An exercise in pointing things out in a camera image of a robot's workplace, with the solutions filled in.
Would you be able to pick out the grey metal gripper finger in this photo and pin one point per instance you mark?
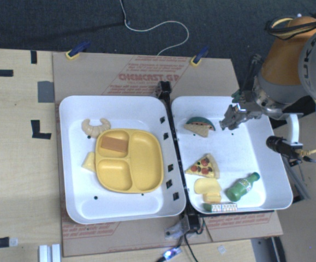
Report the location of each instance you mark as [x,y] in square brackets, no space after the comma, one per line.
[226,119]
[238,121]

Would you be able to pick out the black cylinder on white bracket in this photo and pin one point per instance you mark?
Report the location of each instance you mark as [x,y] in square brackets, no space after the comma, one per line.
[280,145]

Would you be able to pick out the brown toy bread slice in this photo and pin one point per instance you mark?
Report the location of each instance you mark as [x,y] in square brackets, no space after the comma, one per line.
[114,144]

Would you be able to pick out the beige toy tortilla wedge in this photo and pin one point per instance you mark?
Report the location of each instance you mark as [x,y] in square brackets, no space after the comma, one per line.
[198,130]

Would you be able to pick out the toy watermelon slice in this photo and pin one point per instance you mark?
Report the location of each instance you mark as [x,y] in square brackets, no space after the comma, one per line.
[201,120]

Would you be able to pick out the toy pizza slice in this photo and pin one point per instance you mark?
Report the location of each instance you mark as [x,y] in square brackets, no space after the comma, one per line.
[204,167]

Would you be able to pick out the thin black rod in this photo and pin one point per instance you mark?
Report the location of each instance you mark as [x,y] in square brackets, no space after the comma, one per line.
[176,143]

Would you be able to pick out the yellow toy potato chip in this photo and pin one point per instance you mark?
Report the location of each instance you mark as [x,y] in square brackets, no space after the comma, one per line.
[205,185]

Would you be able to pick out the beige toy croissant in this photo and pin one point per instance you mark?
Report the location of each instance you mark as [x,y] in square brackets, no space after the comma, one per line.
[92,130]

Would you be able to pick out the yellow divided plate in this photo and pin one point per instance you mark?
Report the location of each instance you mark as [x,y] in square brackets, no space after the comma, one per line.
[144,160]

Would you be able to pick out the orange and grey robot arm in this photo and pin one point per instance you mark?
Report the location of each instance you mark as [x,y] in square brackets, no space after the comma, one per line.
[281,61]

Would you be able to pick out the brown cardboard board red print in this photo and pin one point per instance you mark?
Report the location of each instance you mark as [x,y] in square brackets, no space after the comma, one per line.
[97,72]

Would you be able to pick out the yellow toy block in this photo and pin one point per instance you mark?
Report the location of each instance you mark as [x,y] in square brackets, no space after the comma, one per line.
[211,197]

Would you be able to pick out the yellow toy cheese wedge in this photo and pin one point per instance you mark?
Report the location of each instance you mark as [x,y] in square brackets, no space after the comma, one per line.
[89,163]

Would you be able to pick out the green plastic bottle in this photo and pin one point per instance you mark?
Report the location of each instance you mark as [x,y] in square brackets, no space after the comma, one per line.
[238,190]

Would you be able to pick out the white plastic tray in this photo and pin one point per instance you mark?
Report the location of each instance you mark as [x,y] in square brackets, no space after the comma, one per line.
[245,151]
[76,190]

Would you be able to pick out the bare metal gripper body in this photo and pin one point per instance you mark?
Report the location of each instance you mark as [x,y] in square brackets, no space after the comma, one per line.
[251,109]

